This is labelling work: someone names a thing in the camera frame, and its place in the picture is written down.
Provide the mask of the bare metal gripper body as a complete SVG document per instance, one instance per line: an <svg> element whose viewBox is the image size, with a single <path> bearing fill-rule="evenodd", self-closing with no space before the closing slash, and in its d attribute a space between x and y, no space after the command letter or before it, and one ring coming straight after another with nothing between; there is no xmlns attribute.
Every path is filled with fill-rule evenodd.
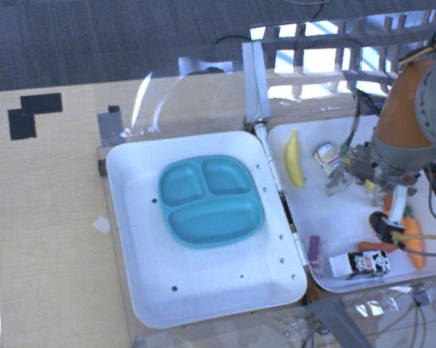
<svg viewBox="0 0 436 348"><path fill-rule="evenodd" d="M356 145L348 151L348 173L361 186L371 182L376 186L383 186L380 157L372 142Z"/></svg>

